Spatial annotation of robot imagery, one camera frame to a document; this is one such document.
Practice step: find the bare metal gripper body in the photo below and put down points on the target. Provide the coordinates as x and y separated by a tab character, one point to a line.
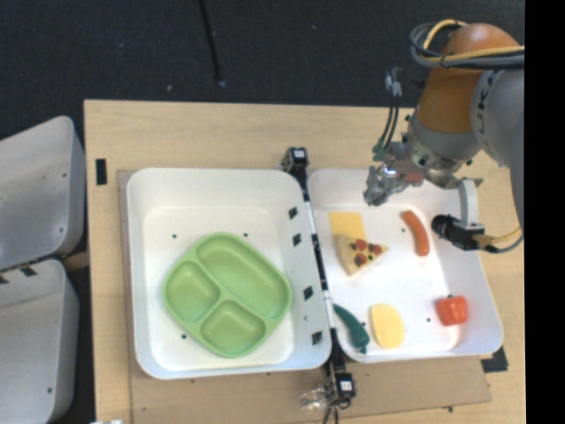
427	164

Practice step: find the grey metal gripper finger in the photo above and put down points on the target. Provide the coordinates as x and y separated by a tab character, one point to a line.
371	189
389	191

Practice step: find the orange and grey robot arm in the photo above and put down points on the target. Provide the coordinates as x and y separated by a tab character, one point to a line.
454	91

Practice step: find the yellow cheese slice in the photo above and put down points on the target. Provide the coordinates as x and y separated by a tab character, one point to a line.
345	223

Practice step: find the orange toy sausage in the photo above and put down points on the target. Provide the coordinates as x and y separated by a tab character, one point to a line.
418	233

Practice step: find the toy pizza slice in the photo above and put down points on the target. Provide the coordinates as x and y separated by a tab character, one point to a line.
356	254

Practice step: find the thin black and white rod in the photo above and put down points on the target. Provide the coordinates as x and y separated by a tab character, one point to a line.
318	254

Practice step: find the white plastic tray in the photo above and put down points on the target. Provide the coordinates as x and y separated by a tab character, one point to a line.
207	201
406	281

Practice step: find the yellow oval toy slice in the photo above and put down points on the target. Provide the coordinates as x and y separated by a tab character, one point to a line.
387	326

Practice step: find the orange toy bell pepper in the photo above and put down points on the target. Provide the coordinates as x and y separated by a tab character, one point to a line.
452	311

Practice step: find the green toy chili pepper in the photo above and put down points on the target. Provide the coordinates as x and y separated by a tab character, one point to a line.
353	327

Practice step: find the green divided plate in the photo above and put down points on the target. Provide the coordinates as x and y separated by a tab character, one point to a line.
227	294

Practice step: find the black cylinder on white bracket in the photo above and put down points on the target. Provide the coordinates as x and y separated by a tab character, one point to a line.
461	230

